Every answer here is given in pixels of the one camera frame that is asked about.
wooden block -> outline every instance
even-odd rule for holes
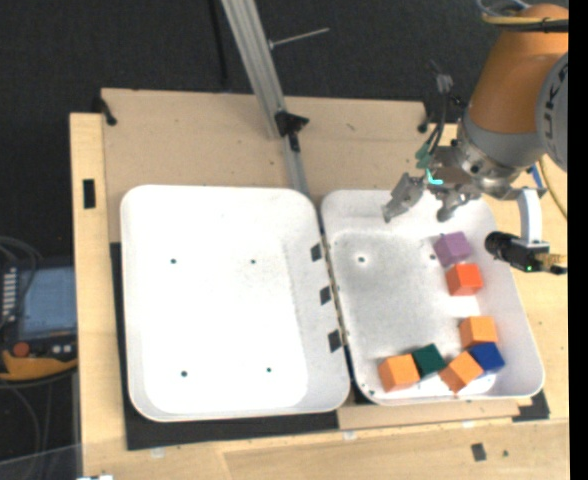
[[[497,343],[496,324],[491,316],[469,316],[458,326],[463,348],[480,343]]]
[[[445,273],[450,295],[474,295],[483,287],[476,263],[457,263]]]
[[[384,359],[378,365],[378,374],[386,392],[408,388],[421,380],[412,354]]]
[[[425,347],[415,350],[412,352],[412,357],[414,358],[416,368],[418,369],[421,378],[438,372],[446,366],[443,356],[441,356],[441,353],[434,343],[430,343]]]
[[[474,345],[469,349],[469,353],[485,373],[495,372],[505,366],[505,360],[495,342]]]
[[[439,372],[439,376],[454,392],[458,393],[474,379],[483,374],[483,368],[467,351],[461,352]]]
[[[434,252],[443,267],[460,263],[472,254],[465,233],[456,231],[442,235],[434,244]]]

black floor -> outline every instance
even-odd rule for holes
[[[569,0],[524,0],[569,7]],[[0,0],[0,235],[72,252],[68,116],[102,87],[250,92],[218,0]],[[468,98],[497,30],[475,0],[256,0],[286,95],[422,100],[436,61]],[[0,460],[73,444],[69,379],[0,390]]]

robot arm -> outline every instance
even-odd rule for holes
[[[442,202],[437,219],[483,194],[517,200],[521,237],[492,233],[486,249],[525,272],[565,273],[563,258],[549,254],[540,237],[544,188],[514,188],[512,182],[543,155],[567,172],[567,88],[569,12],[551,4],[527,5],[496,0],[493,7],[477,0],[483,20],[502,31],[490,51],[478,83],[458,123],[451,145],[439,144],[443,123],[416,154],[425,175],[405,173],[383,207],[389,222],[407,212],[425,190]],[[451,98],[451,79],[435,64],[439,94]]]

aluminum rod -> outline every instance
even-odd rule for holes
[[[325,32],[329,32],[329,28],[320,28],[318,30],[313,30],[312,32],[306,32],[305,34],[299,34],[297,36],[287,37],[285,39],[279,39],[278,41],[270,41],[267,40],[267,44],[270,47],[270,50],[273,50],[277,46],[281,46],[283,44],[293,43],[294,41],[300,41],[301,39],[308,39],[310,37],[317,36],[319,34],[324,34]]]
[[[292,150],[289,140],[281,137],[276,125],[276,114],[287,109],[256,3],[254,0],[221,0],[221,2],[252,90],[265,116],[269,135],[283,140],[285,165],[290,184],[295,190],[309,195],[300,153]]]

orange cube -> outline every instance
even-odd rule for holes
[[[458,326],[463,348],[481,343],[497,343],[498,333],[491,316],[468,316]]]
[[[474,379],[483,374],[483,368],[467,350],[461,352],[438,373],[454,392],[458,393]]]
[[[378,374],[386,392],[408,388],[421,380],[412,354],[386,358],[378,365]]]
[[[457,263],[445,273],[450,295],[474,295],[483,288],[483,278],[476,263]]]

